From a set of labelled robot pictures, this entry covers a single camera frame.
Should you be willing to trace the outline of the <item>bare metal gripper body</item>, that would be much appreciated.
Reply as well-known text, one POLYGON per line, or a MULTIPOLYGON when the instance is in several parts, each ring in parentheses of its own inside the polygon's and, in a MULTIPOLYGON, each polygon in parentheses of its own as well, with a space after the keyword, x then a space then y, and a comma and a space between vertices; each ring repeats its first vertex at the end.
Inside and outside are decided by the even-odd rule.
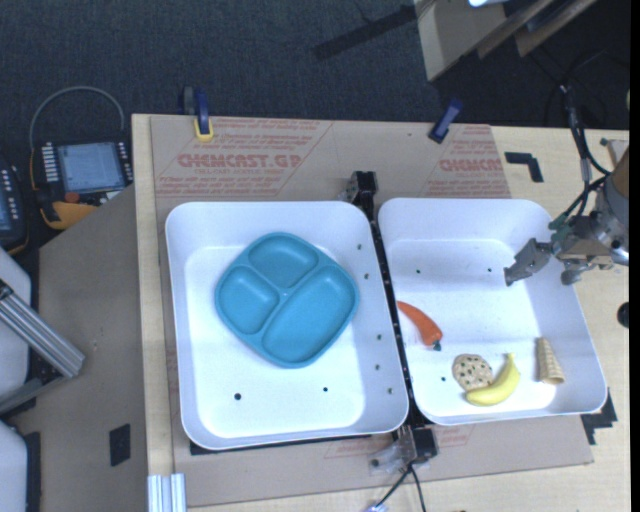
POLYGON ((572 216, 552 235, 558 259, 583 266, 629 265, 628 227, 605 214, 572 216))

